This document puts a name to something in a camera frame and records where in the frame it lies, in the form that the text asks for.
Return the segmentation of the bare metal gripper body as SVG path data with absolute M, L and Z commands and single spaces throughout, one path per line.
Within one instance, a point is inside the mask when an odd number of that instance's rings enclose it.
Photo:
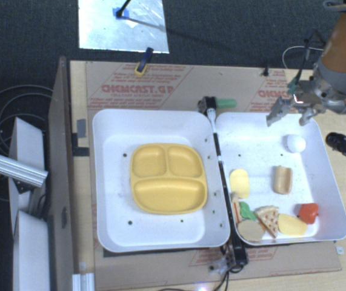
M 335 87 L 326 80 L 299 81 L 293 92 L 292 106 L 300 112 L 314 113 L 330 110 L 346 114 L 346 86 Z

